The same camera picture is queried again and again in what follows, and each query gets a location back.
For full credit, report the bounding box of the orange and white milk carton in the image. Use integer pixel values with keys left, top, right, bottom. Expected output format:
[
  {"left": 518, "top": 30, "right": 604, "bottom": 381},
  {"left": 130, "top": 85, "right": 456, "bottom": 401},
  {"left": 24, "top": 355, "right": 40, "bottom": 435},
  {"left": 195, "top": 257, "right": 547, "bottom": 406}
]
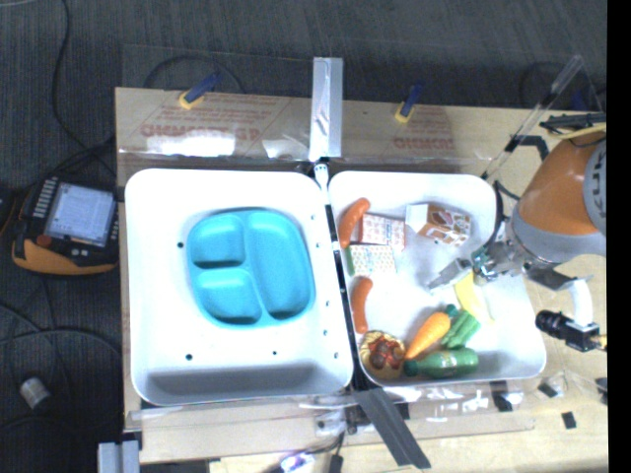
[{"left": 404, "top": 202, "right": 472, "bottom": 248}]

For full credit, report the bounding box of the yellow banana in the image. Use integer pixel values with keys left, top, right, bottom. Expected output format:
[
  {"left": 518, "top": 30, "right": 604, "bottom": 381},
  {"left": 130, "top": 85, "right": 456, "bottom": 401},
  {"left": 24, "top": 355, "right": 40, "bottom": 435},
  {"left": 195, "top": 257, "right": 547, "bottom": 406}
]
[{"left": 453, "top": 270, "right": 496, "bottom": 326}]

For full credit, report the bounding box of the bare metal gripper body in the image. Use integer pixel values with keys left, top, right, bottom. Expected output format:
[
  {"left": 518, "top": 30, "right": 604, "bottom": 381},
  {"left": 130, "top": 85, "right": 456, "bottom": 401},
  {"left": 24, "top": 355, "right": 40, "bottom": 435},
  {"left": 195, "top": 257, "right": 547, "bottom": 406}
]
[{"left": 470, "top": 239, "right": 526, "bottom": 284}]

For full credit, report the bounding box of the orange toy sausage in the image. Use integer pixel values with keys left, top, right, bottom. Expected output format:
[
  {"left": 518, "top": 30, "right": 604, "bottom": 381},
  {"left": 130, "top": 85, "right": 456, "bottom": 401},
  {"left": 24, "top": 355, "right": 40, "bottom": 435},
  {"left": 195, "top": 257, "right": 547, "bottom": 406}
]
[
  {"left": 337, "top": 197, "right": 372, "bottom": 250},
  {"left": 350, "top": 276, "right": 375, "bottom": 335}
]

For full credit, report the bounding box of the grey metal cylinder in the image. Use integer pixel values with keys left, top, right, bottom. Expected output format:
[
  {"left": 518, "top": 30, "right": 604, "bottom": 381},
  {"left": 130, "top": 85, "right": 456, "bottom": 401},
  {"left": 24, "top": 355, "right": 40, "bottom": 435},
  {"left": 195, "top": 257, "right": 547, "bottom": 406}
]
[{"left": 19, "top": 375, "right": 52, "bottom": 410}]

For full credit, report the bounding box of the green bottle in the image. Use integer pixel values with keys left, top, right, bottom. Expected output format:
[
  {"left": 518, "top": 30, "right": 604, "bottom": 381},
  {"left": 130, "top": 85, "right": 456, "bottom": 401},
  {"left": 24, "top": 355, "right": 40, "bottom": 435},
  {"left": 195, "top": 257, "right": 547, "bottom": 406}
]
[{"left": 403, "top": 346, "right": 481, "bottom": 380}]

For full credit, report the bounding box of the yellow pastry with brown topping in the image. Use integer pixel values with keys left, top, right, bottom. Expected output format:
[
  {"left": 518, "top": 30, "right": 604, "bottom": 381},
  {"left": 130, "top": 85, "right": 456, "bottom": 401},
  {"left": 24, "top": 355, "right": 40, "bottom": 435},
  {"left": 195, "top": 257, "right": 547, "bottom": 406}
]
[{"left": 358, "top": 329, "right": 407, "bottom": 381}]

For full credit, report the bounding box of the green toy vegetable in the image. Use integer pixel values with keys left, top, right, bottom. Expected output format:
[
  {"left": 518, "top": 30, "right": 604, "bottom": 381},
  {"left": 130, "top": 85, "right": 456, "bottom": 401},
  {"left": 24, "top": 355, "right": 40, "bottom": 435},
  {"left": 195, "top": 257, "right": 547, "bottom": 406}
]
[{"left": 440, "top": 304, "right": 482, "bottom": 351}]

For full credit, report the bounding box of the orange and white patterned box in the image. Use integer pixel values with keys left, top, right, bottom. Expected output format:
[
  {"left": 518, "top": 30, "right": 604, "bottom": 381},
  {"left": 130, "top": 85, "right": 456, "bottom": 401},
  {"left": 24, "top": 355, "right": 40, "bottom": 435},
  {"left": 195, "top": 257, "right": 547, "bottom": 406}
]
[{"left": 361, "top": 212, "right": 407, "bottom": 252}]

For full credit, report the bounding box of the thin black and white rod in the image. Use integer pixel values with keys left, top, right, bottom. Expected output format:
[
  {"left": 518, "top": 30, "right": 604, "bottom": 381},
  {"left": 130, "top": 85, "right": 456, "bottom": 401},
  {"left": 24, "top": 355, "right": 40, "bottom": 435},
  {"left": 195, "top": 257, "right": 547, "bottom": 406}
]
[{"left": 314, "top": 163, "right": 369, "bottom": 389}]

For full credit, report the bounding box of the white plastic tray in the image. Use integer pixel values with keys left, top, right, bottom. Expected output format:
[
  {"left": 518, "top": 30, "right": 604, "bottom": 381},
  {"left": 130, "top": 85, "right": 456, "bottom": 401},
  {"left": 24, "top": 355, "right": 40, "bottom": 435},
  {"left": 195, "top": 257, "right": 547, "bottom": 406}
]
[
  {"left": 123, "top": 167, "right": 356, "bottom": 407},
  {"left": 326, "top": 169, "right": 548, "bottom": 389}
]

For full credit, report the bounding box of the blue divided plate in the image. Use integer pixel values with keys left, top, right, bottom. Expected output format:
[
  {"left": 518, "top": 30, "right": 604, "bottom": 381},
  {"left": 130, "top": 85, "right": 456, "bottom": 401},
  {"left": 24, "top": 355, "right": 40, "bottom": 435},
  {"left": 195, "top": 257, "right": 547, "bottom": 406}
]
[{"left": 185, "top": 208, "right": 317, "bottom": 328}]

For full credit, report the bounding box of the brown cardboard board red print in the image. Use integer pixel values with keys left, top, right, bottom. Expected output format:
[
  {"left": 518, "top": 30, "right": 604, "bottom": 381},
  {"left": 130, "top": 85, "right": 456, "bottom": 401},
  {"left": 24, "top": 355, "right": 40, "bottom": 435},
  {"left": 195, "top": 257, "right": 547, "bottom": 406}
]
[{"left": 113, "top": 86, "right": 608, "bottom": 465}]

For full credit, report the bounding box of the orange carrot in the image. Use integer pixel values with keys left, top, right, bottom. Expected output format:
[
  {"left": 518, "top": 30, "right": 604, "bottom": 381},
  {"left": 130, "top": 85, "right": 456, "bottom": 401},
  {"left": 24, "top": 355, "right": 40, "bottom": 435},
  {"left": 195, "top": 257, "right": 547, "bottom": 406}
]
[{"left": 403, "top": 310, "right": 453, "bottom": 362}]

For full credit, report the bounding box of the black cylinder on white bracket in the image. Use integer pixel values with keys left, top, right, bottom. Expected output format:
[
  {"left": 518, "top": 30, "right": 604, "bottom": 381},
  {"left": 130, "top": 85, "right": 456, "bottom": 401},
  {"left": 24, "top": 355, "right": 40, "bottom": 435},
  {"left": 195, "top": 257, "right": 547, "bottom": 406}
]
[{"left": 534, "top": 269, "right": 603, "bottom": 354}]

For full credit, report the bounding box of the white patterned box green edge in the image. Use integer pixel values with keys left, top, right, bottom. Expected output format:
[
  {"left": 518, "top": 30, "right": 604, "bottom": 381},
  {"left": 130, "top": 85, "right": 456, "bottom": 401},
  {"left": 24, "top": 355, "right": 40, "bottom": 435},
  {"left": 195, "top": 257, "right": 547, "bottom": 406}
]
[{"left": 344, "top": 243, "right": 398, "bottom": 278}]

